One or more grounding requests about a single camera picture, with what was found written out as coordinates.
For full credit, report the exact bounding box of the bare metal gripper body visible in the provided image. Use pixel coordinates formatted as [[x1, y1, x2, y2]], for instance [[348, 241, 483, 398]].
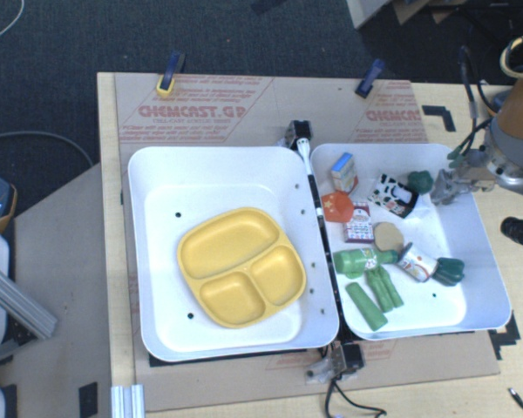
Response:
[[454, 148, 523, 197]]

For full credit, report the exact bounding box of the green broccoli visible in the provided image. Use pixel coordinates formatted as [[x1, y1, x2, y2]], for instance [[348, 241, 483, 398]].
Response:
[[406, 170, 435, 196]]

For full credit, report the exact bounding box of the black and white spotted carton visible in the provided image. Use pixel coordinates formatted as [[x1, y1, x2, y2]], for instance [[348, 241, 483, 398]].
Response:
[[370, 172, 420, 219]]

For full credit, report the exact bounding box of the tan round biscuit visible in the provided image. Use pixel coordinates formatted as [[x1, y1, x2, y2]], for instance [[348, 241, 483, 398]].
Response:
[[372, 221, 405, 253]]

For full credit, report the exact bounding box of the dark green pepper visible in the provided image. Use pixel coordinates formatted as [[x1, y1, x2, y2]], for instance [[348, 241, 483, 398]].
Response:
[[431, 256, 466, 288]]

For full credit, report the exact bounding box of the white can with orange print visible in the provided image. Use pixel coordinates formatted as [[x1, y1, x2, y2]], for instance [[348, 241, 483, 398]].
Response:
[[396, 242, 439, 284]]

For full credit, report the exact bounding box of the white plastic tray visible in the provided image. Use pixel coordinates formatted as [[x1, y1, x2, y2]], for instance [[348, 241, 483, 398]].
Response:
[[309, 142, 513, 341], [126, 145, 342, 362]]

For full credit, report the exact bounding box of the red and white packet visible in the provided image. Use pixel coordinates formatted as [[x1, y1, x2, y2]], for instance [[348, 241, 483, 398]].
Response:
[[343, 200, 375, 245]]

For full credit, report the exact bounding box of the blue and orange carton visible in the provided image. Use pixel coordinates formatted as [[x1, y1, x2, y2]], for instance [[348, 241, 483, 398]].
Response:
[[329, 152, 360, 197]]

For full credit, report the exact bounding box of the red packet with yellow star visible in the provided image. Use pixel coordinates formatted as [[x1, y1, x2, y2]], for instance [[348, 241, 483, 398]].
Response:
[[320, 190, 356, 224]]

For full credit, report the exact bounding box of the green bottle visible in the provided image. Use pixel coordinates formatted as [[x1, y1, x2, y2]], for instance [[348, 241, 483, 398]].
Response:
[[332, 246, 400, 280]]

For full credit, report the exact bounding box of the green asparagus bundle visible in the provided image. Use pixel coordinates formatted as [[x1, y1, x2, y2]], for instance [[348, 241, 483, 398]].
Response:
[[365, 265, 405, 314]]

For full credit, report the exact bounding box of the thin black and white rod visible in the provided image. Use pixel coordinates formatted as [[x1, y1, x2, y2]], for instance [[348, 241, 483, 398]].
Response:
[[296, 138, 346, 344]]

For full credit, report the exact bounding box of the green cucumber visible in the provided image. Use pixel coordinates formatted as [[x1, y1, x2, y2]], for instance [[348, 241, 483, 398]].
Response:
[[345, 281, 389, 333]]

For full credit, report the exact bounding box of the yellow divided plate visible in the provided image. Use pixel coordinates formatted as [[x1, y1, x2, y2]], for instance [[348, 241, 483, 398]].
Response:
[[176, 206, 308, 330]]

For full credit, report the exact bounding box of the brown cardboard board, red print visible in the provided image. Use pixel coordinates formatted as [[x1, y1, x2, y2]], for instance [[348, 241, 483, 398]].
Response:
[[112, 72, 502, 413]]

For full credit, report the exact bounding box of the black cylinder on white bracket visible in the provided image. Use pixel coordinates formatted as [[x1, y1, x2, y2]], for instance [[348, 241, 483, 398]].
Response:
[[500, 216, 523, 251]]

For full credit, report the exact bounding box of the black block with thin wires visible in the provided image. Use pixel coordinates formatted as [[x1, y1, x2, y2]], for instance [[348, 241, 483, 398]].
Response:
[[304, 341, 367, 385], [282, 119, 313, 148]]

